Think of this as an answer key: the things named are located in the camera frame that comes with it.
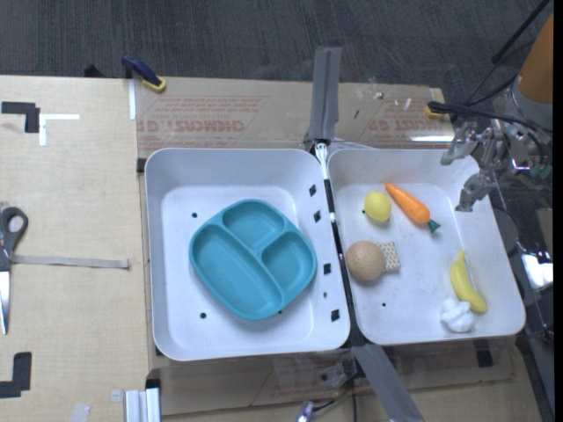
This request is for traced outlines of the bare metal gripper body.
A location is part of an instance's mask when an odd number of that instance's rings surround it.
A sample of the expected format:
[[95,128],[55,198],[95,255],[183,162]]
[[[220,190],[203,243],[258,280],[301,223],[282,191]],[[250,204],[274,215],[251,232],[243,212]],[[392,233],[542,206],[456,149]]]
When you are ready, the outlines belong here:
[[482,175],[527,171],[534,178],[551,176],[551,138],[540,128],[494,119],[476,139],[482,149],[478,159]]

